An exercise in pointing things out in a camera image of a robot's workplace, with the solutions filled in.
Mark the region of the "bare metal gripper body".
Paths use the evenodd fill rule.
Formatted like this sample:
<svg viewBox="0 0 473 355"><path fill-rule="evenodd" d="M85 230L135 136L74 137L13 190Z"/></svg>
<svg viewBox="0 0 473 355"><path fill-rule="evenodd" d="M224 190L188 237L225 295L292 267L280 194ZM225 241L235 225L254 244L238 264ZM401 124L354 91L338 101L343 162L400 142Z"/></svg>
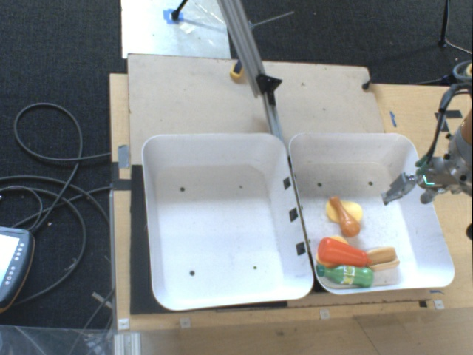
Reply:
<svg viewBox="0 0 473 355"><path fill-rule="evenodd" d="M472 162L461 156L433 157L425 155L415 163L418 185L432 193L464 193L472 195Z"/></svg>

